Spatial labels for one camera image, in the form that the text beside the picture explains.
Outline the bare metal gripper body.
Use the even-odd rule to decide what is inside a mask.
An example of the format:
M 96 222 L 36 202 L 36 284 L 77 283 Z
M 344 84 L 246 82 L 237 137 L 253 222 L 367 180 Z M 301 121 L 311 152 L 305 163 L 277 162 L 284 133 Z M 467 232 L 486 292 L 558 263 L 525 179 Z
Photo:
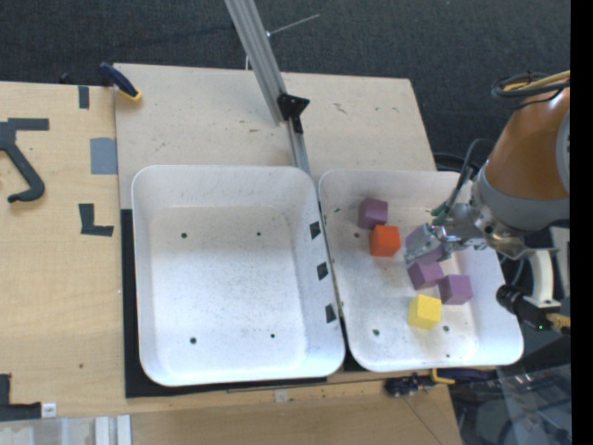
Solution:
M 485 205 L 456 203 L 449 207 L 443 202 L 431 211 L 431 216 L 433 220 L 430 225 L 440 245 L 443 242 L 458 242 L 457 251 L 492 248 L 510 259 L 520 259 L 526 255 L 526 232 L 509 227 Z

